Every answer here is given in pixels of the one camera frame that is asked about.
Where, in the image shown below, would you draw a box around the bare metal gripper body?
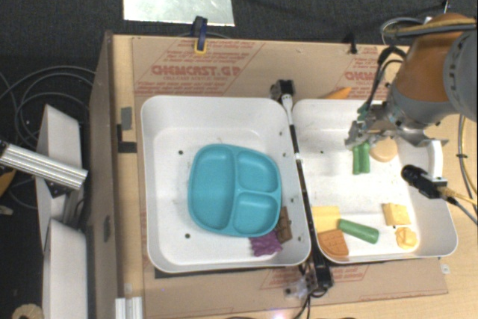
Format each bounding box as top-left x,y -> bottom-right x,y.
364,100 -> 426,142

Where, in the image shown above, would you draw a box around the beige round biscuit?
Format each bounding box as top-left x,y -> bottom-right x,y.
369,137 -> 399,163

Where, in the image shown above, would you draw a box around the green double bean toy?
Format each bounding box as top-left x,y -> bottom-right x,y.
352,143 -> 371,176

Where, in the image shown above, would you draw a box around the orange carrot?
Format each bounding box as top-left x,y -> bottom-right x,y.
321,86 -> 353,101

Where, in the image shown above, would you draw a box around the white plastic tray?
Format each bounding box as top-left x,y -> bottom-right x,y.
291,97 -> 459,265
140,95 -> 313,273

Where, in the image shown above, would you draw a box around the thin black and white rod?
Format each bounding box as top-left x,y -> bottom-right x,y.
281,94 -> 323,268

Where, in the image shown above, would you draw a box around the yellow cheese wedge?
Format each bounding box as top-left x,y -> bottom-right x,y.
381,202 -> 412,227

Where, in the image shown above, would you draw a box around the yellow flat cheese slice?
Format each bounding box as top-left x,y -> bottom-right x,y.
311,205 -> 342,235

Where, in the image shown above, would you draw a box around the green cucumber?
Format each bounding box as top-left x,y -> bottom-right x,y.
338,218 -> 380,245

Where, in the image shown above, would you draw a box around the small yellow lumpy toy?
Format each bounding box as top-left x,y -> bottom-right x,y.
394,226 -> 418,248

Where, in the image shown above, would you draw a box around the orange waffle slice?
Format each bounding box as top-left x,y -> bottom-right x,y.
317,229 -> 350,258

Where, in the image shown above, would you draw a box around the brown chocolate bar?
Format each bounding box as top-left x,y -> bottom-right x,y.
276,205 -> 294,244

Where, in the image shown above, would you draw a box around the purple grapes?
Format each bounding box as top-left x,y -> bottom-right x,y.
249,230 -> 284,258

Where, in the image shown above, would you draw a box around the brown cardboard board red print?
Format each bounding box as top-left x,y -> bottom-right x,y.
131,36 -> 450,306

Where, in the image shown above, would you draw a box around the blue divided plate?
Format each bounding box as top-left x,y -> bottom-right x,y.
187,143 -> 283,238

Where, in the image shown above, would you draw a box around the black cylinder on white bracket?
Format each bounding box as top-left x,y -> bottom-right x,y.
401,137 -> 449,199

